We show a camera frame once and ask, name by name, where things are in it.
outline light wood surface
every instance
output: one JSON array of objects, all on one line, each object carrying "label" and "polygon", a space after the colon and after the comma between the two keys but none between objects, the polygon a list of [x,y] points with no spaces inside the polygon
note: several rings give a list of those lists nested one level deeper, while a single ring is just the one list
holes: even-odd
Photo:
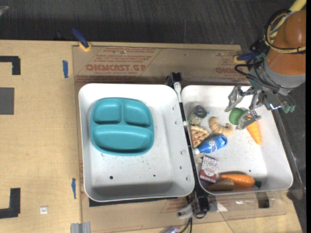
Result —
[{"label": "light wood surface", "polygon": [[[181,44],[92,44],[183,47]],[[0,63],[0,87],[15,88],[14,115],[0,115],[0,209],[8,207],[10,188],[21,189],[21,213],[18,217],[0,219],[0,232],[64,233],[70,232],[71,223],[82,222],[72,68],[74,45],[77,42],[0,41],[0,55],[21,59],[21,75],[13,76],[11,65]],[[212,45],[188,47],[213,48]],[[69,65],[67,79],[63,60]],[[73,197],[72,178],[76,179],[77,199]],[[40,206],[48,206],[49,213],[41,215]],[[285,215],[195,224],[192,232],[250,232],[250,227],[251,232],[301,232],[293,203],[287,200],[284,206]]]}]

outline blue bottle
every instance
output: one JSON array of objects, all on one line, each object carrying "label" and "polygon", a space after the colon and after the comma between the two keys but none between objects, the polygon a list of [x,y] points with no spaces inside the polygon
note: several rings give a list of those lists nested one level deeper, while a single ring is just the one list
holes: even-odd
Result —
[{"label": "blue bottle", "polygon": [[223,134],[204,140],[198,147],[193,149],[194,155],[200,153],[212,153],[227,145],[228,140]]}]

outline gray square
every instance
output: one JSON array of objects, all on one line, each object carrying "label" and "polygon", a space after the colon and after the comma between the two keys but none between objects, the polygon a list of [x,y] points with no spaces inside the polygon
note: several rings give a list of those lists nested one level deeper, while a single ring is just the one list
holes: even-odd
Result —
[{"label": "gray square", "polygon": [[0,87],[0,115],[14,115],[14,88]]}]

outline white square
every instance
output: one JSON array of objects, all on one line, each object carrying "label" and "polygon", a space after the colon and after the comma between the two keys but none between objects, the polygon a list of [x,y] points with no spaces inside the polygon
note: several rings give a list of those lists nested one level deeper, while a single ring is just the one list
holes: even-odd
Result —
[{"label": "white square", "polygon": [[47,213],[49,213],[48,206],[41,206],[40,207],[40,214],[47,214]]}]

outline orange carrot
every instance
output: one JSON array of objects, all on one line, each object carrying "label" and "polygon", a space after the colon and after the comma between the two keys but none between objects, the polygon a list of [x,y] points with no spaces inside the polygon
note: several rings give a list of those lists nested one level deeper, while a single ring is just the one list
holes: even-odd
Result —
[{"label": "orange carrot", "polygon": [[255,184],[254,178],[247,174],[222,174],[220,177],[222,179],[232,179],[234,184],[242,186],[252,186]]},{"label": "orange carrot", "polygon": [[257,121],[248,125],[247,130],[250,132],[250,134],[253,137],[253,139],[255,140],[255,142],[258,145],[261,145],[261,138],[260,138],[260,132],[259,132]]}]

